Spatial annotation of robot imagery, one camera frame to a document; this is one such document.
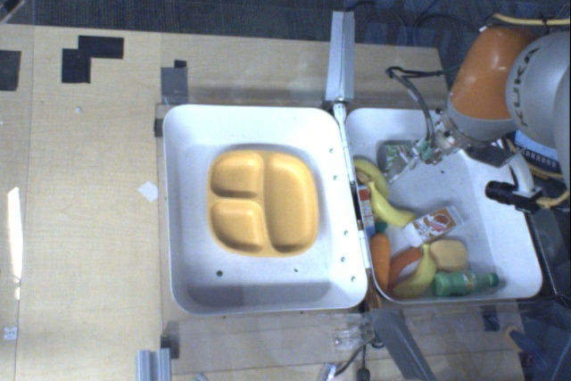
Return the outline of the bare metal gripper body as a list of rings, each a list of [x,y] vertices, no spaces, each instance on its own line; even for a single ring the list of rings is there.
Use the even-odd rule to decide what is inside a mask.
[[[417,142],[417,157],[424,163],[436,164],[467,145],[468,138],[451,119],[430,121],[426,137]]]

